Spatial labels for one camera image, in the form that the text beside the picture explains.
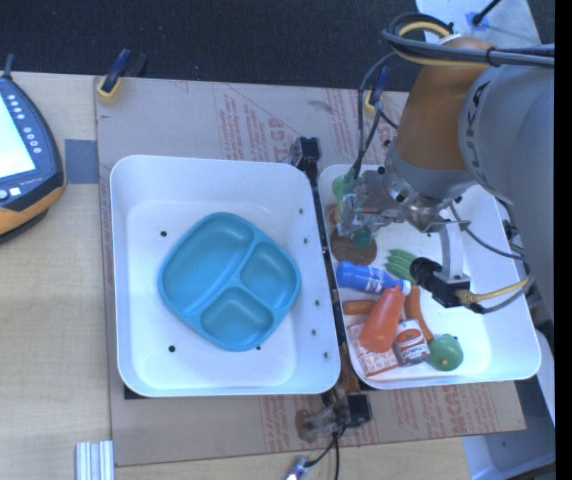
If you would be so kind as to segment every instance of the wooden table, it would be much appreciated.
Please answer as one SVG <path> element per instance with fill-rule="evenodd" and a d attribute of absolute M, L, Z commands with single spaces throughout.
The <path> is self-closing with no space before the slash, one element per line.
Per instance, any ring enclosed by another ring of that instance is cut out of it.
<path fill-rule="evenodd" d="M 13 73 L 66 139 L 96 140 L 92 76 Z M 111 439 L 99 189 L 68 184 L 0 246 L 0 479 L 73 479 L 75 444 Z M 117 479 L 280 479 L 299 453 L 116 468 Z M 331 479 L 334 453 L 307 480 Z M 340 478 L 469 478 L 460 438 L 341 448 Z"/>

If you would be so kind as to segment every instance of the blue plate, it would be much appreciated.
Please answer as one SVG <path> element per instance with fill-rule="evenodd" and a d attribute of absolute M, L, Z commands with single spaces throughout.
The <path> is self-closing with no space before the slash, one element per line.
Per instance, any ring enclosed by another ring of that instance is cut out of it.
<path fill-rule="evenodd" d="M 166 305 L 226 350 L 257 347 L 291 308 L 301 284 L 288 253 L 254 224 L 213 213 L 175 244 L 157 285 Z"/>

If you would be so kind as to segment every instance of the cardboard sheet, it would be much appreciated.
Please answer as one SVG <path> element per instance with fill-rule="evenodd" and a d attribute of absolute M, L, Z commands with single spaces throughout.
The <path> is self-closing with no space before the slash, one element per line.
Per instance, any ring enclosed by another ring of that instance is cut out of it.
<path fill-rule="evenodd" d="M 398 122 L 406 93 L 385 93 Z M 297 137 L 320 140 L 320 172 L 352 163 L 357 150 L 357 92 L 124 79 L 110 100 L 96 98 L 111 425 L 118 466 L 319 449 L 297 435 L 295 414 L 317 412 L 318 395 L 150 399 L 124 387 L 116 360 L 109 175 L 132 154 L 281 161 Z M 371 116 L 366 116 L 366 129 Z M 394 128 L 381 123 L 364 164 L 381 164 Z M 373 419 L 343 446 L 521 430 L 513 382 L 368 391 Z"/>

